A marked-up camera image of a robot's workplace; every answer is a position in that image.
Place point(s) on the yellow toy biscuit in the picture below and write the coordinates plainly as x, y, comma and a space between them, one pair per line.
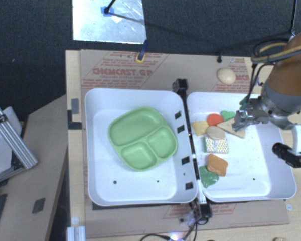
200, 128

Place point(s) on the beige oval bread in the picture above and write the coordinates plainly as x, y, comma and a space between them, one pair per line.
226, 76

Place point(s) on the orange round toy slice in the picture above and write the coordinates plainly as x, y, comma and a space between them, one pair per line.
214, 119

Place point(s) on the white plastic tray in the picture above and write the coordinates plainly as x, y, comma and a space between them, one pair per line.
253, 169
130, 184

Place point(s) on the green leaf-shaped toy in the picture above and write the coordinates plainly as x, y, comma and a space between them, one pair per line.
207, 179

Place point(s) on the orange wavy toy piece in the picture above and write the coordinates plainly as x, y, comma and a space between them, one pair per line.
217, 165

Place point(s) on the brown cardboard board red print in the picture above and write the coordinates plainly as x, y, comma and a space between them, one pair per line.
130, 66

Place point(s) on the black cylinder on white bracket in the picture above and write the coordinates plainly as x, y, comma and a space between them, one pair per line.
286, 152

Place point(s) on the patterned green and white packet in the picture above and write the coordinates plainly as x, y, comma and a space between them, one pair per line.
217, 145

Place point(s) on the tan pizza slice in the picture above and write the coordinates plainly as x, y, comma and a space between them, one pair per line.
227, 127

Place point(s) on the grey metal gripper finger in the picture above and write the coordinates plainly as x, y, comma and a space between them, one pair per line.
238, 126
243, 115

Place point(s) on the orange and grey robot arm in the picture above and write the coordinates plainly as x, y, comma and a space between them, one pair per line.
288, 79

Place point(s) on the small green heart-shaped toy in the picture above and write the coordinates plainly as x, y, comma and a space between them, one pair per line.
227, 115

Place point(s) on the thin black and white rod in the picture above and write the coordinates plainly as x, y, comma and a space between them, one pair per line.
190, 139

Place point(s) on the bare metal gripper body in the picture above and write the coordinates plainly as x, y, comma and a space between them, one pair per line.
259, 113

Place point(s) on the green divided plate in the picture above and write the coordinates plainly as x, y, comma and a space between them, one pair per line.
135, 132

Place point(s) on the beige oval biscuit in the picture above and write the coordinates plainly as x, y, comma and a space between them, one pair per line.
215, 132

